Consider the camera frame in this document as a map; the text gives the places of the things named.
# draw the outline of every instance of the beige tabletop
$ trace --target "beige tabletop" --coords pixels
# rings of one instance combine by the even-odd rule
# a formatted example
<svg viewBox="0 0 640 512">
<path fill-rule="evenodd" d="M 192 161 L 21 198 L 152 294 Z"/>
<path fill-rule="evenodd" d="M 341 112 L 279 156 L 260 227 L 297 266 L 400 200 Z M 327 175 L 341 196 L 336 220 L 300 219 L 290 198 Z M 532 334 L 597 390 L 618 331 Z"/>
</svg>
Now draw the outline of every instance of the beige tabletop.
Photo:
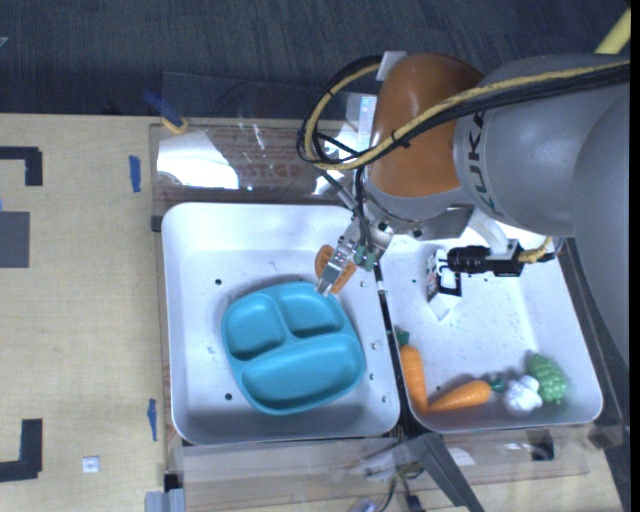
<svg viewBox="0 0 640 512">
<path fill-rule="evenodd" d="M 1 511 L 141 511 L 145 493 L 163 488 L 165 390 L 150 229 L 149 127 L 157 123 L 0 115 L 0 146 L 38 147 L 44 176 L 43 186 L 26 187 L 24 162 L 0 160 L 2 211 L 30 212 L 29 268 L 0 268 L 0 462 L 18 460 L 24 419 L 42 419 L 44 447 L 37 479 L 0 483 Z M 130 156 L 140 159 L 140 192 Z M 583 456 L 581 474 L 473 489 L 494 511 L 622 510 L 603 452 Z M 83 471 L 86 457 L 99 457 L 99 471 Z M 419 496 L 427 509 L 451 509 L 437 489 Z M 406 510 L 403 501 L 398 493 L 387 510 Z M 347 511 L 353 502 L 262 510 Z M 205 502 L 188 509 L 220 510 Z"/>
</svg>

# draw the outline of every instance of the sink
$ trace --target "sink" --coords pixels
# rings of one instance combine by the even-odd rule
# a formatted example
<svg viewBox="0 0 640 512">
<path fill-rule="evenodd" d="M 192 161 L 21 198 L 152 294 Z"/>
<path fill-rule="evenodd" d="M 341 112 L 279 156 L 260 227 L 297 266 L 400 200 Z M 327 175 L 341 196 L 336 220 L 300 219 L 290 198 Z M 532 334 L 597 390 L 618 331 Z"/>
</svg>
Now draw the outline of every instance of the sink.
<svg viewBox="0 0 640 512">
<path fill-rule="evenodd" d="M 318 326 L 309 327 L 288 313 L 285 297 L 282 325 L 291 332 L 280 324 L 258 325 L 264 333 L 262 340 L 233 339 L 232 358 L 223 342 L 223 317 L 232 304 L 246 298 L 250 313 L 261 312 L 271 306 L 269 301 L 255 299 L 260 291 L 315 283 L 317 251 L 324 244 L 335 244 L 350 218 L 348 210 L 324 205 L 182 203 L 167 212 L 162 222 L 162 245 L 172 416 L 186 441 L 213 445 L 368 437 L 382 435 L 396 425 L 400 403 L 372 273 L 358 269 L 335 297 L 357 336 L 360 346 L 355 353 L 363 356 L 363 368 L 346 370 L 350 378 L 358 378 L 344 389 L 339 380 L 328 377 L 331 385 L 327 389 L 333 391 L 333 385 L 344 393 L 334 397 L 325 391 L 323 398 L 330 396 L 331 400 L 317 407 L 292 414 L 265 413 L 252 403 L 251 396 L 245 396 L 246 384 L 256 387 L 255 382 L 264 382 L 260 371 L 271 371 L 272 366 L 252 370 L 245 383 L 238 381 L 234 369 L 245 360 L 265 357 L 258 355 L 262 351 L 286 349 L 280 345 L 288 339 L 283 332 L 306 338 L 304 343 L 325 342 L 323 348 L 333 357 L 347 357 L 354 353 L 353 338 L 348 343 L 343 339 L 342 319 L 320 316 Z M 241 325 L 245 320 L 239 315 L 235 321 Z M 323 337 L 333 331 L 342 338 L 327 342 Z M 250 332 L 255 334 L 255 325 Z M 273 402 L 264 399 L 264 403 Z"/>
</svg>

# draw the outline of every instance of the blue bowl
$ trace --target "blue bowl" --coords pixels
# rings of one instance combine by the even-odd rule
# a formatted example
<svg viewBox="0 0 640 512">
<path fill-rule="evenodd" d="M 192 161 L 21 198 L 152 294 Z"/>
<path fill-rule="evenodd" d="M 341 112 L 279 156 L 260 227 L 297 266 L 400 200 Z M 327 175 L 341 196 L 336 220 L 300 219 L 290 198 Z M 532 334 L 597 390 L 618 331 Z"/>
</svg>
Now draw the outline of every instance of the blue bowl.
<svg viewBox="0 0 640 512">
<path fill-rule="evenodd" d="M 265 288 L 235 301 L 222 341 L 238 386 L 259 411 L 286 415 L 332 402 L 358 385 L 362 345 L 334 296 L 311 283 Z"/>
</svg>

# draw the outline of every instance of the green vegetable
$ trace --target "green vegetable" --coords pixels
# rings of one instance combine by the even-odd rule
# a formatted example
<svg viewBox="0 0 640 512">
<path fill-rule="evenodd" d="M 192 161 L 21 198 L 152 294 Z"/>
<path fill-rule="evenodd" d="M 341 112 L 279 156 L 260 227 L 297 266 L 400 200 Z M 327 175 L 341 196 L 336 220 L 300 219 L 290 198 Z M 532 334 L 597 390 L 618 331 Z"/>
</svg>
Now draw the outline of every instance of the green vegetable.
<svg viewBox="0 0 640 512">
<path fill-rule="evenodd" d="M 551 359 L 534 354 L 529 360 L 527 373 L 540 383 L 538 394 L 545 402 L 560 403 L 567 391 L 567 378 Z"/>
</svg>

